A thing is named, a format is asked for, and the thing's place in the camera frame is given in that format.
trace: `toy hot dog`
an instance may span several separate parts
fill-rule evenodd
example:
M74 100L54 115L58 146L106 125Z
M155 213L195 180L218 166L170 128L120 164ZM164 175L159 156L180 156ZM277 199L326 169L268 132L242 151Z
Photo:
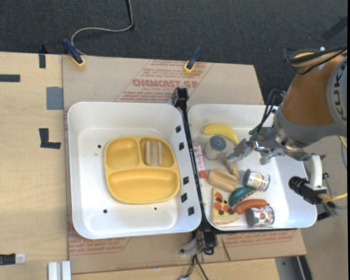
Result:
M267 205L267 201L264 199L248 199L245 200L233 209L235 213L241 215L249 208L263 208Z

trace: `toy can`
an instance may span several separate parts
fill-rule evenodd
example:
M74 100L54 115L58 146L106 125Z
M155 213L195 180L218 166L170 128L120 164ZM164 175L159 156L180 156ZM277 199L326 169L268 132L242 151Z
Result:
M243 184L248 187L257 189L257 191L266 191L270 184L270 175L263 175L256 171L246 170L243 177Z
M245 215L249 226L271 225L275 221L274 210L269 205L263 208L249 208Z
M216 160L226 147L226 140L222 136L215 135L205 145L204 156L209 160Z

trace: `black bracket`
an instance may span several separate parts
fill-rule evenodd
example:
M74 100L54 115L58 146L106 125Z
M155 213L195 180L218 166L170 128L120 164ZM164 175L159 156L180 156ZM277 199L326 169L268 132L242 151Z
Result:
M178 108L182 112L183 116L183 123L184 123L184 131L185 135L187 137L187 144L190 151L190 157L191 157L191 163L192 163L192 169L194 174L194 180L195 185L197 188L197 194L199 199L199 205L201 208L201 224L199 227L194 231L194 239L190 242L190 245L184 245L180 249L181 254L193 254L194 250L186 250L185 248L196 248L197 251L203 251L207 255L211 255L214 253L214 247L218 245L218 241L216 239L216 232L214 231L214 228L209 224L206 214L205 214L205 208L204 208L204 202L202 200L202 194L201 194L201 187L200 182L198 178L198 172L197 172L197 165L194 157L194 150L193 150L193 143L192 143L192 137L191 137L191 130L188 122L188 115L187 115L187 101L189 100L188 95L188 89L187 88L175 88L174 92L171 96L171 102L173 103L175 108Z

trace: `yellow plate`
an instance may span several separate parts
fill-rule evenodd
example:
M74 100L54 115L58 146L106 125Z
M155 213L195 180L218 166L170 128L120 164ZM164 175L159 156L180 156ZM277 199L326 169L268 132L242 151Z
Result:
M157 142L160 148L152 148L150 153L150 142ZM167 201L180 189L175 154L159 137L123 136L111 140L105 147L104 167L110 194L126 204Z

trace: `cardboard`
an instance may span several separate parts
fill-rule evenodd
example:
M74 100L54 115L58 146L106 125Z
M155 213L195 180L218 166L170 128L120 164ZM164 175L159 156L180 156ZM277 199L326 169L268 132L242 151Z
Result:
M263 104L251 65L196 63L192 74L185 62L84 56L77 67L63 56L68 243L73 274L187 265L179 247L191 233L88 240L75 232L71 217L67 112L77 102L167 102L174 88L188 88L188 108L200 103ZM306 253L300 230L220 234L212 255L203 263L272 258Z

